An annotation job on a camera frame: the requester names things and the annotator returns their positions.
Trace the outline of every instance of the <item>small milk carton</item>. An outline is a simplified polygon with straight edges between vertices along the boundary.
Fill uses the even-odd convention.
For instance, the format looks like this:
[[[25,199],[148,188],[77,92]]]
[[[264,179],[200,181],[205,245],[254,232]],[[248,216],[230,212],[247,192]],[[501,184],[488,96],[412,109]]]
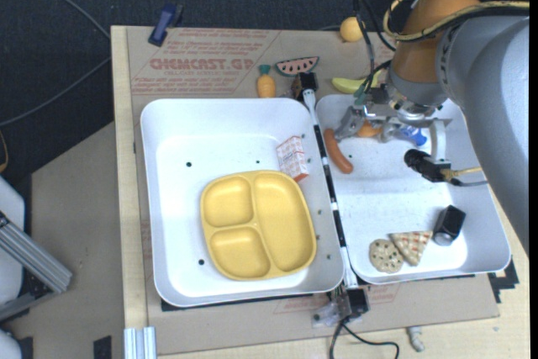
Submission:
[[[304,157],[303,144],[299,136],[292,136],[277,147],[280,170],[296,182],[305,178],[309,171]]]

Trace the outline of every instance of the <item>toy sausage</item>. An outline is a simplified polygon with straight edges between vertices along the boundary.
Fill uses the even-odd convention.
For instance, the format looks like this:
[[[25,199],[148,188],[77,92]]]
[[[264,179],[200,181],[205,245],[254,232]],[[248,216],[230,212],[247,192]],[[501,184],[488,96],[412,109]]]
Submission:
[[[338,141],[335,138],[335,132],[332,129],[325,129],[323,133],[325,148],[329,154],[333,163],[345,174],[350,174],[353,171],[353,165],[347,157],[345,157],[340,148],[338,148]]]

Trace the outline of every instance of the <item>toy pizza slice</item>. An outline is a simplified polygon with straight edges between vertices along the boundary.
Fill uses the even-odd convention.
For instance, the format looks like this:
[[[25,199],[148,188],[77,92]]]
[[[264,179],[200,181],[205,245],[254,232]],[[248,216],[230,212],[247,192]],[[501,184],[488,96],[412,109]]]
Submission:
[[[422,255],[433,232],[430,230],[402,232],[391,234],[390,238],[394,245],[400,250],[409,265],[416,267],[422,259]]]
[[[398,272],[404,264],[404,257],[389,240],[375,240],[370,244],[370,262],[380,272]]]

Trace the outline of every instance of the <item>toy lemon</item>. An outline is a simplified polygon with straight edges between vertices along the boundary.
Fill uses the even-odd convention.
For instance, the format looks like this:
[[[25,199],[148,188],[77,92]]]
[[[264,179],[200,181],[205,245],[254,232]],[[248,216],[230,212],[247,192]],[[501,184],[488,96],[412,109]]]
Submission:
[[[348,17],[340,25],[340,35],[346,42],[357,42],[362,38],[361,28],[356,17]]]

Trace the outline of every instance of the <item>yellow plate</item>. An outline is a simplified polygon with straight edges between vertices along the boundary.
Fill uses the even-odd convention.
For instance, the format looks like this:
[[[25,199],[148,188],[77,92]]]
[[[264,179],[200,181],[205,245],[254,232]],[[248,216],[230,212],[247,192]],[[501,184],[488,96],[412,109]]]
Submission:
[[[280,277],[314,259],[310,212],[289,175],[253,171],[218,178],[203,190],[200,206],[209,254],[226,277]]]

